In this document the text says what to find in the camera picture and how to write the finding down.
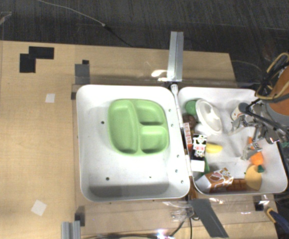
wooden table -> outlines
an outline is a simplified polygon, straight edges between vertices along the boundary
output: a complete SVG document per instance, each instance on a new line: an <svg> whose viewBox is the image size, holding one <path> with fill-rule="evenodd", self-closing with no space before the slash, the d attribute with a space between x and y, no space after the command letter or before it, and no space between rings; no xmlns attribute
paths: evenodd
<svg viewBox="0 0 289 239"><path fill-rule="evenodd" d="M19 55L28 53L29 46L55 48L53 60L37 59L35 74L19 72ZM168 51L0 41L0 239L58 239L61 223L72 222L77 207L84 205L79 199L79 178L75 177L75 111L71 100L75 64L82 60L90 62L92 83L154 85L159 83L151 73L167 68ZM200 85L216 80L220 86L236 86L225 53L184 52L183 77ZM47 94L55 94L54 103L45 102ZM247 203L238 199L241 205ZM42 216L31 212L36 200L47 205ZM110 203L85 204L93 216L89 221L96 222L82 228L83 235L90 229L94 233L115 232L116 228L123 232L122 225L129 231L156 229L154 222L161 228L178 225L170 221L165 208L156 219L134 219L133 215L158 211L162 203L116 204L116 213L106 212L112 210L106 209ZM238 204L226 207L230 212L219 209L218 216L231 238L245 238L245 234L249 238L277 238L273 223L263 212L255 212L251 205L248 214L236 209L241 208ZM134 212L126 213L126 208ZM193 233L208 238L201 222L194 223ZM177 238L188 235L189 229L183 228Z"/></svg>

metal bracket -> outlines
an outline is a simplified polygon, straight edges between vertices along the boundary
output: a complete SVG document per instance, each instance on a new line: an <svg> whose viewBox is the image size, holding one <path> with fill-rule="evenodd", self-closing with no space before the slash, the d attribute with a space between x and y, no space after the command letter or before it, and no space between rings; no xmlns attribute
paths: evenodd
<svg viewBox="0 0 289 239"><path fill-rule="evenodd" d="M75 64L75 84L90 84L89 64Z"/></svg>
<svg viewBox="0 0 289 239"><path fill-rule="evenodd" d="M183 32L171 32L169 65L167 79L169 82L181 82L183 71Z"/></svg>
<svg viewBox="0 0 289 239"><path fill-rule="evenodd" d="M62 222L61 239L81 239L80 221Z"/></svg>
<svg viewBox="0 0 289 239"><path fill-rule="evenodd" d="M189 204L194 208L195 214L200 218L208 234L212 238L229 238L222 223L214 212L209 199L193 199Z"/></svg>

green plate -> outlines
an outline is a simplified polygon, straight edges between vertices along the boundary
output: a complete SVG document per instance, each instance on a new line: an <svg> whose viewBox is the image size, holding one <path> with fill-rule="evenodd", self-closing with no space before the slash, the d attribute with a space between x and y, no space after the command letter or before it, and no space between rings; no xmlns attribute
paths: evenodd
<svg viewBox="0 0 289 239"><path fill-rule="evenodd" d="M120 99L108 111L110 143L118 153L156 154L169 146L169 131L162 107L142 99Z"/></svg>

orange toy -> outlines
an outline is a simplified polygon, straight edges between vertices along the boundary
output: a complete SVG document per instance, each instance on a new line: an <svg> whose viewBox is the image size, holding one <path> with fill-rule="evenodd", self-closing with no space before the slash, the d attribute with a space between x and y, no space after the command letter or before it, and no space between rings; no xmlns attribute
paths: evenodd
<svg viewBox="0 0 289 239"><path fill-rule="evenodd" d="M251 144L253 142L253 139L251 137L248 138L248 144ZM264 163L264 157L261 151L257 152L256 154L252 155L250 157L250 161L254 165L262 165Z"/></svg>

toy food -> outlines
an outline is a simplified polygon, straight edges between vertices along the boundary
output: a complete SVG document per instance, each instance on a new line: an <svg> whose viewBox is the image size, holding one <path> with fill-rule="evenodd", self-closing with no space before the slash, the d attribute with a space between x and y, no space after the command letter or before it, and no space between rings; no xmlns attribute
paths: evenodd
<svg viewBox="0 0 289 239"><path fill-rule="evenodd" d="M185 135L185 142L188 147L188 150L191 152L193 143L192 143L192 137L191 137L191 130L190 130L190 124L188 122L183 124L184 129L184 135Z"/></svg>
<svg viewBox="0 0 289 239"><path fill-rule="evenodd" d="M232 185L226 188L227 191L243 191L247 190L245 179L234 179Z"/></svg>
<svg viewBox="0 0 289 239"><path fill-rule="evenodd" d="M247 169L245 181L248 187L254 190L260 190L262 186L262 174L258 172L256 165L252 165Z"/></svg>
<svg viewBox="0 0 289 239"><path fill-rule="evenodd" d="M183 115L183 122L190 124L190 129L193 129L196 125L196 119L192 115Z"/></svg>
<svg viewBox="0 0 289 239"><path fill-rule="evenodd" d="M186 111L189 115L193 115L193 116L196 115L195 104L196 104L196 100L188 101L188 102L185 104L185 107L184 107L184 108L185 108L185 111Z"/></svg>
<svg viewBox="0 0 289 239"><path fill-rule="evenodd" d="M263 166L262 165L259 165L258 166L258 172L259 173L263 173L265 170L264 170L264 168L263 168Z"/></svg>
<svg viewBox="0 0 289 239"><path fill-rule="evenodd" d="M251 144L253 142L252 138L249 137L248 138L248 144ZM261 151L257 152L256 154L252 155L250 157L250 161L254 164L254 165L262 165L264 163L264 157Z"/></svg>
<svg viewBox="0 0 289 239"><path fill-rule="evenodd" d="M228 169L223 169L207 173L200 177L195 183L203 192L216 192L230 186L233 182L233 177Z"/></svg>
<svg viewBox="0 0 289 239"><path fill-rule="evenodd" d="M205 149L207 136L203 134L193 135L193 149L191 151L191 169L195 172L205 170Z"/></svg>
<svg viewBox="0 0 289 239"><path fill-rule="evenodd" d="M218 153L220 151L222 151L223 146L221 145L217 145L217 144L213 144L213 143L207 143L206 144L206 152L207 153Z"/></svg>

